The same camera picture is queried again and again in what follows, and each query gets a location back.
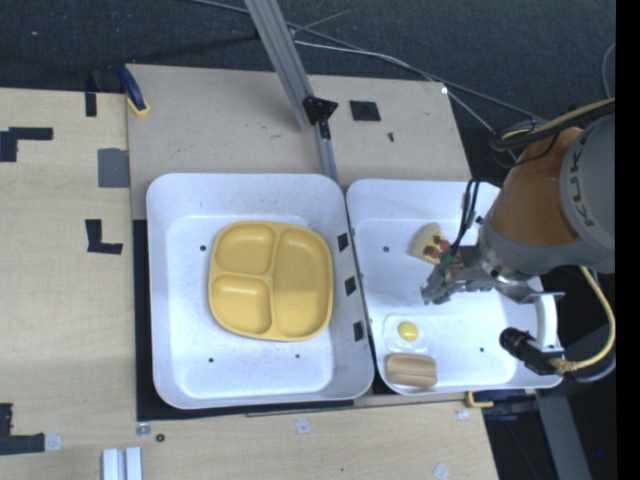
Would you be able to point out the yellow divided plate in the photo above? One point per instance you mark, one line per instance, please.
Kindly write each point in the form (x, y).
(272, 280)

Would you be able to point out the white plastic tray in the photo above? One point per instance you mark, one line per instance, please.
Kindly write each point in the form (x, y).
(465, 338)
(250, 368)

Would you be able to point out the black cylinder on white bracket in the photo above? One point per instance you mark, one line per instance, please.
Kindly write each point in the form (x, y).
(525, 350)

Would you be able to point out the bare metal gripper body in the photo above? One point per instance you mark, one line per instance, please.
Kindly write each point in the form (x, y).
(475, 270)

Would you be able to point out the pale wood board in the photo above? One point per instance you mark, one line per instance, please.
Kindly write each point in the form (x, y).
(225, 128)

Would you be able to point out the toy pizza slice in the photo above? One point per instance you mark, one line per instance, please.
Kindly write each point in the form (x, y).
(424, 242)

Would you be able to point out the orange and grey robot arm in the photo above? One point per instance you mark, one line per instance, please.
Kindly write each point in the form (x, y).
(540, 208)

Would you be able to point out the toy fried egg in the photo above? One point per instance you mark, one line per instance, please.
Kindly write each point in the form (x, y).
(407, 332)

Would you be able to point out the toy hot dog bun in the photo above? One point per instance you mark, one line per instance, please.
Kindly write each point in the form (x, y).
(411, 370)

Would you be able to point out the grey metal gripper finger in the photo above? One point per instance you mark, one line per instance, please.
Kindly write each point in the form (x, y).
(433, 283)
(450, 295)

